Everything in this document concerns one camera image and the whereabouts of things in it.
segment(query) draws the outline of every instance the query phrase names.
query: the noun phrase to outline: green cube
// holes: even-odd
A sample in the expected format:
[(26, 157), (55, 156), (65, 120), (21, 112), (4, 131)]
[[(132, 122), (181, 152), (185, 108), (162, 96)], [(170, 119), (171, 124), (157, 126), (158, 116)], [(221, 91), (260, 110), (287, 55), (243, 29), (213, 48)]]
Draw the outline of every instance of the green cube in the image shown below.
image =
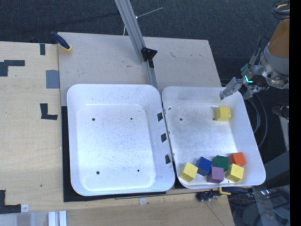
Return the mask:
[(229, 159), (226, 156), (216, 156), (212, 160), (212, 166), (224, 168), (224, 171), (229, 169)]

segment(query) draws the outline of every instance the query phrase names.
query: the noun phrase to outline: wooden cube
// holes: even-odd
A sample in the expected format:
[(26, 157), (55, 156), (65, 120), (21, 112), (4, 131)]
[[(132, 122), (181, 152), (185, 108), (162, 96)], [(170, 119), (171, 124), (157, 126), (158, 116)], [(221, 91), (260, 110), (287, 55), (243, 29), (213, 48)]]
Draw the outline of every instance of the wooden cube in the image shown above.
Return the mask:
[(242, 152), (232, 153), (230, 156), (228, 156), (228, 159), (229, 159), (229, 165), (234, 163), (238, 166), (243, 166), (246, 164), (245, 156)]
[(212, 166), (223, 168), (226, 171), (229, 168), (229, 159), (226, 156), (215, 156), (212, 159)]
[(216, 121), (227, 121), (231, 118), (231, 110), (228, 106), (219, 106), (214, 111)]
[(210, 172), (211, 165), (212, 161), (201, 156), (196, 163), (196, 166), (198, 167), (198, 174), (206, 176)]
[(243, 176), (244, 168), (234, 163), (230, 165), (229, 169), (225, 173), (225, 178), (235, 183), (240, 181)]
[(224, 180), (224, 170), (219, 167), (211, 167), (210, 172), (207, 174), (207, 182), (220, 183)]
[(190, 182), (195, 178), (197, 171), (198, 167), (191, 164), (190, 162), (187, 162), (182, 166), (179, 177), (187, 182)]

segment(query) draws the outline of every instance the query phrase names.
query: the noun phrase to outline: metal bracket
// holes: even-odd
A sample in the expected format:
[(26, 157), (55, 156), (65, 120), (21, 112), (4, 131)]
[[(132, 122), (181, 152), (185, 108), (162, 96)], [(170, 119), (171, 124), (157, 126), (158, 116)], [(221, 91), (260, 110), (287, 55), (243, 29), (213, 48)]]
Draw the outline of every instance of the metal bracket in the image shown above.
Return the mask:
[(141, 49), (141, 53), (142, 53), (142, 56), (143, 56), (143, 59), (144, 61), (149, 61), (149, 67), (150, 68), (154, 68), (154, 63), (152, 61), (152, 58), (154, 58), (154, 56), (156, 55), (158, 51), (157, 50), (153, 50), (153, 49), (150, 49), (150, 48), (142, 48)]

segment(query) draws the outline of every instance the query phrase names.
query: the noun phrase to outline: gray tape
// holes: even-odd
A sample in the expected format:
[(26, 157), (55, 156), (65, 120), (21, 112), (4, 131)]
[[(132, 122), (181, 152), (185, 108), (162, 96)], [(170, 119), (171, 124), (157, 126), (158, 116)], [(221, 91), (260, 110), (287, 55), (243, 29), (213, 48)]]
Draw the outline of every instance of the gray tape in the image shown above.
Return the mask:
[(57, 70), (46, 70), (46, 88), (47, 89), (60, 88), (59, 72)]

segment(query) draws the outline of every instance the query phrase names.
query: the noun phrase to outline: blue cube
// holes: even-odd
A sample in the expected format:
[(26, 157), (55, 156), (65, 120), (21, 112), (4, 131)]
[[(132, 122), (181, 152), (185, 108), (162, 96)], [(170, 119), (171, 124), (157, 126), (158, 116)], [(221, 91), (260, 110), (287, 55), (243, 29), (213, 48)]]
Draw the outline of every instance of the blue cube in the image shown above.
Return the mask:
[(196, 166), (198, 167), (198, 174), (206, 176), (210, 172), (211, 165), (212, 161), (201, 156), (196, 163)]

